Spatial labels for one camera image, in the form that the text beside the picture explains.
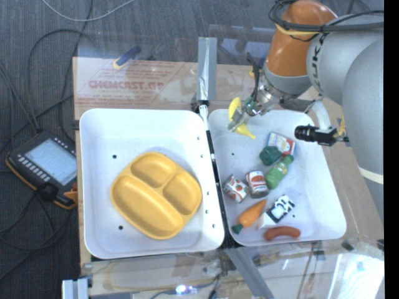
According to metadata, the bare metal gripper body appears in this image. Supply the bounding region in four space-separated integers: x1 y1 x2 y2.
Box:
244 77 283 117

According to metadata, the yellow banana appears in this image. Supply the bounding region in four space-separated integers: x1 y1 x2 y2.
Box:
228 97 256 140

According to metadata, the white and red juice carton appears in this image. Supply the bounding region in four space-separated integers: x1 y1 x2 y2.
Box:
267 131 296 156

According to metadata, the green bottle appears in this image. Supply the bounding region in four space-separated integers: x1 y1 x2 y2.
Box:
264 154 295 191

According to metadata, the red and white can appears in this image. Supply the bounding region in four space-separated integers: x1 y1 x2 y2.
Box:
244 170 270 199

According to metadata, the white can with tomato print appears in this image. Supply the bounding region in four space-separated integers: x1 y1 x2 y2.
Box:
222 174 251 204

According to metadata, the orange carrot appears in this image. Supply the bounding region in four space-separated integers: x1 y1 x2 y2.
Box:
231 199 267 235

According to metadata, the black and white milk carton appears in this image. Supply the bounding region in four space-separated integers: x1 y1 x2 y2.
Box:
256 194 296 230

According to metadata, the white plastic tray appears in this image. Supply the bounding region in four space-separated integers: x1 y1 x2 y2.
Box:
208 108 347 247
79 108 226 260

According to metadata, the brown cardboard board red print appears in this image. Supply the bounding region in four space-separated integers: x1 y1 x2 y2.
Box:
72 57 385 296

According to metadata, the brown sausage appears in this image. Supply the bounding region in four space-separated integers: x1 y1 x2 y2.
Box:
264 225 302 242

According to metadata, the yellow divided plate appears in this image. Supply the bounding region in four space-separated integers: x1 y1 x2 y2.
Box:
110 151 203 240

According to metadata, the black cylinder on white bracket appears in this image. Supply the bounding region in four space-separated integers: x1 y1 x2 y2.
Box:
294 100 339 147

